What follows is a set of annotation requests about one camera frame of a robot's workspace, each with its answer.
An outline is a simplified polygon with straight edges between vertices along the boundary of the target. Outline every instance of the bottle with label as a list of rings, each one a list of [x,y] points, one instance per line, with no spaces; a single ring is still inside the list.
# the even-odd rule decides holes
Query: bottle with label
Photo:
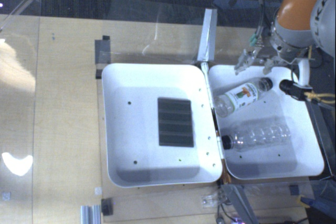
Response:
[[[272,89],[269,78],[256,78],[246,82],[215,98],[215,110],[218,116],[226,117],[233,112],[252,104]]]
[[[222,136],[225,150],[247,151],[255,148],[286,144],[290,141],[286,123],[241,124]]]

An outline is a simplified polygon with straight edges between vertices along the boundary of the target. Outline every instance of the black bottle cap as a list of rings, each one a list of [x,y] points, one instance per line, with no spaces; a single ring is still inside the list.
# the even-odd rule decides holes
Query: black bottle cap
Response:
[[[270,89],[273,88],[273,82],[270,78],[262,78],[261,79],[263,85],[260,85],[260,88],[263,90],[263,91],[269,91]]]
[[[229,135],[223,135],[222,144],[225,150],[230,150],[232,148],[231,137]]]

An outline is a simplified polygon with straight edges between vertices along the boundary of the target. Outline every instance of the wooden surface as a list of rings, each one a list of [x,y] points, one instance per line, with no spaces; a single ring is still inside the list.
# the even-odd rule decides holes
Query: wooden surface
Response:
[[[142,54],[150,41],[149,49],[153,51],[145,53],[175,55],[178,49],[189,57],[201,34],[201,26],[159,25],[160,34],[157,30],[155,24],[149,23],[40,19],[33,194],[21,201],[28,208],[32,205],[34,224],[80,223],[80,206],[100,204],[102,198],[101,194],[95,194],[96,188],[102,187],[106,180],[101,167],[104,163],[101,164],[95,39],[110,35],[112,50],[118,52]],[[216,60],[234,64],[253,31],[219,27]],[[115,194],[122,197],[123,193],[118,189]],[[132,208],[125,210],[127,214],[135,214]],[[263,216],[264,222],[272,221],[270,217],[283,221],[305,216],[302,207],[273,208],[256,213]],[[12,217],[0,215],[0,222],[13,223],[8,220],[15,219],[15,223],[25,223],[14,214]],[[215,223],[215,217],[215,213],[208,212],[118,223]]]

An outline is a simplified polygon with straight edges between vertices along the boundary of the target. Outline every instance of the bottle label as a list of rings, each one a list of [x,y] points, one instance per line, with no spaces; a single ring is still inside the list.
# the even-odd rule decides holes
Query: bottle label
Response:
[[[253,83],[245,83],[228,92],[225,95],[233,104],[234,111],[237,111],[259,99],[259,92]]]

